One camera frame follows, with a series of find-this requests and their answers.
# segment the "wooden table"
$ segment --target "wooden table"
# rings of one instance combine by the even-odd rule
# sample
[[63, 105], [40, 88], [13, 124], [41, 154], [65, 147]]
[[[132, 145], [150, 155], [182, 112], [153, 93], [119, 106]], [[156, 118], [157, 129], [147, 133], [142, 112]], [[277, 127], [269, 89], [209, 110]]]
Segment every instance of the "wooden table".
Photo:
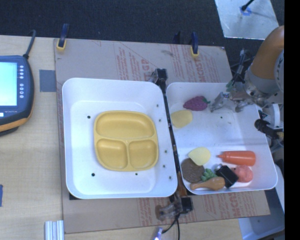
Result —
[[[0, 35], [1, 55], [23, 55], [30, 36]], [[40, 92], [40, 70], [55, 70], [53, 38], [36, 37], [29, 53], [35, 82], [30, 120], [0, 137], [0, 240], [43, 240], [46, 221], [63, 219], [57, 96]], [[66, 240], [149, 240], [155, 226], [66, 234]], [[162, 240], [178, 239], [174, 225]], [[238, 219], [180, 224], [180, 239], [241, 240]]]

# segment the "yellow divided plate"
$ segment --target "yellow divided plate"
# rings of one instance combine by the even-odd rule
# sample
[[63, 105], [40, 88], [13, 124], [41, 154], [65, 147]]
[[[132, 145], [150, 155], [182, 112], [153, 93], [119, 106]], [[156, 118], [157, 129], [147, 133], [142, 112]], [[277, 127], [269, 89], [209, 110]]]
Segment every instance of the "yellow divided plate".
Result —
[[99, 163], [113, 171], [141, 171], [158, 161], [158, 136], [154, 122], [144, 113], [112, 110], [100, 113], [93, 128]]

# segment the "red bottle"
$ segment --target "red bottle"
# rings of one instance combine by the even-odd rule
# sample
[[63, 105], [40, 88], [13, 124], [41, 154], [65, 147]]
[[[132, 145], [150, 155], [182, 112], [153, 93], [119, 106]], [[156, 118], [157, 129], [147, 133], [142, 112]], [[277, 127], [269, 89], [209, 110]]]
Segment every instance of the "red bottle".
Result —
[[248, 150], [224, 151], [217, 157], [221, 158], [224, 163], [238, 166], [253, 166], [256, 163], [256, 154]]

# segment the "black fabric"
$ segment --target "black fabric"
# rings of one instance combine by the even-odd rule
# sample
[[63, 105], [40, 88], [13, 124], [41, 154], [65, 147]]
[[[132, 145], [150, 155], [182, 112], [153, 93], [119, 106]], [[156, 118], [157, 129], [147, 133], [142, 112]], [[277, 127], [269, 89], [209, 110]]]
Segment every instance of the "black fabric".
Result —
[[[284, 25], [285, 0], [270, 1]], [[0, 35], [35, 29], [37, 37], [58, 38], [64, 23], [73, 39], [172, 44], [179, 31], [187, 43], [196, 32], [199, 45], [225, 47], [230, 65], [242, 48], [255, 55], [262, 43], [225, 38], [215, 0], [0, 0]]]

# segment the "brown patty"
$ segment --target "brown patty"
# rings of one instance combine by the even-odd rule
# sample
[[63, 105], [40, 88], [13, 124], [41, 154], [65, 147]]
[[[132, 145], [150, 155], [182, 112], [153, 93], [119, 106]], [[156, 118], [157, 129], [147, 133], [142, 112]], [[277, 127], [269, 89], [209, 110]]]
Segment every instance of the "brown patty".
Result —
[[197, 183], [201, 180], [205, 168], [202, 165], [196, 165], [191, 158], [186, 158], [181, 163], [183, 178], [190, 183]]

